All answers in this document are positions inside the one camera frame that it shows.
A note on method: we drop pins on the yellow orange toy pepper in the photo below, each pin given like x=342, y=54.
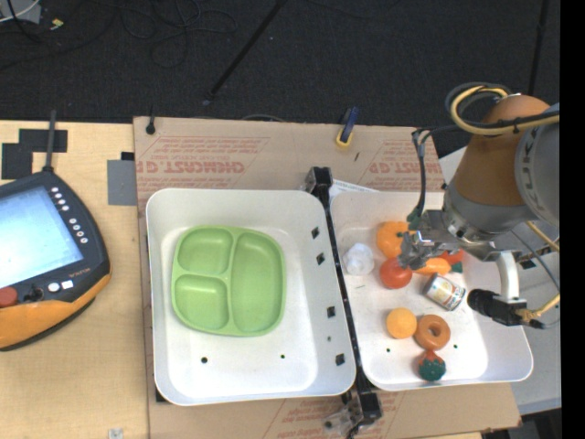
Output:
x=388, y=238

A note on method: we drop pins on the small white printed can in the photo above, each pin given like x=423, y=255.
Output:
x=442, y=291

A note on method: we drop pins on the brown toy doughnut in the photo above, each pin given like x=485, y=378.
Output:
x=422, y=334

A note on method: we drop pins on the orange toy carrot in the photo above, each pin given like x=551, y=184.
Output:
x=434, y=267

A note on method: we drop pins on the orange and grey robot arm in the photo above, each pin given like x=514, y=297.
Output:
x=493, y=167

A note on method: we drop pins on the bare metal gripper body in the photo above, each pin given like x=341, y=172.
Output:
x=450, y=236

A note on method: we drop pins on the brown cardboard board red print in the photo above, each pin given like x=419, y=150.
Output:
x=256, y=163

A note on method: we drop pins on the red and green toy strawberry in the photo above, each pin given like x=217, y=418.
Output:
x=432, y=367

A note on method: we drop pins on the orange toy ball fruit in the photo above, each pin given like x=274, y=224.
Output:
x=401, y=323

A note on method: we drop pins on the red toy tomato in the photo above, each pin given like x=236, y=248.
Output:
x=394, y=276

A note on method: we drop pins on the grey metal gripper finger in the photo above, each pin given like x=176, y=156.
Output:
x=408, y=260
x=417, y=239

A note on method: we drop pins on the white plastic tray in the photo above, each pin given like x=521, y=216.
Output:
x=256, y=373
x=475, y=350

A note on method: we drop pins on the black cylinder on white bracket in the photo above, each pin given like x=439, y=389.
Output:
x=496, y=307

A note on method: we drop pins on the white printed paper sheet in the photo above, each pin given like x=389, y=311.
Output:
x=354, y=186

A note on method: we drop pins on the green divided plate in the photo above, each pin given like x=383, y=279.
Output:
x=256, y=281

